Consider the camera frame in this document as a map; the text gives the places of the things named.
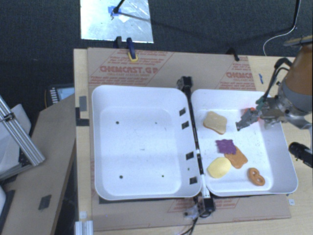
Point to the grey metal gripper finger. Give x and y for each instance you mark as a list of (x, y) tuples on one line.
[(250, 113), (244, 124)]

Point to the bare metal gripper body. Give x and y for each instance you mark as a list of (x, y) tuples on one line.
[(273, 113)]

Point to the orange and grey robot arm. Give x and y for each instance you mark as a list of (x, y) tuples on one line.
[(299, 75)]

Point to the tan bread slice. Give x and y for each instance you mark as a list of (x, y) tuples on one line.
[(215, 122)]

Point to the purple jelly slice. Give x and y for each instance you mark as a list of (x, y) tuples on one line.
[(225, 146)]

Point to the white plastic tray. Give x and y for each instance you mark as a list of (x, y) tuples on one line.
[(137, 146), (259, 150)]

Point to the orange-brown toast slice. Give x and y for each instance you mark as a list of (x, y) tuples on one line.
[(238, 160)]

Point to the thin black and white rod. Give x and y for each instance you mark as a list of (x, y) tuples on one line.
[(194, 131)]

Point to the yellow potato chip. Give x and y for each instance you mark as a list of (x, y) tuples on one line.
[(219, 168)]

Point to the orange pretzel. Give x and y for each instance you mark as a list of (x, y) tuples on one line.
[(252, 174)]

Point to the brown cardboard board red print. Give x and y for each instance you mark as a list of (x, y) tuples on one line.
[(156, 65)]

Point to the black cylinder on white bracket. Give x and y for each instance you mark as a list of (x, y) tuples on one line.
[(300, 151)]

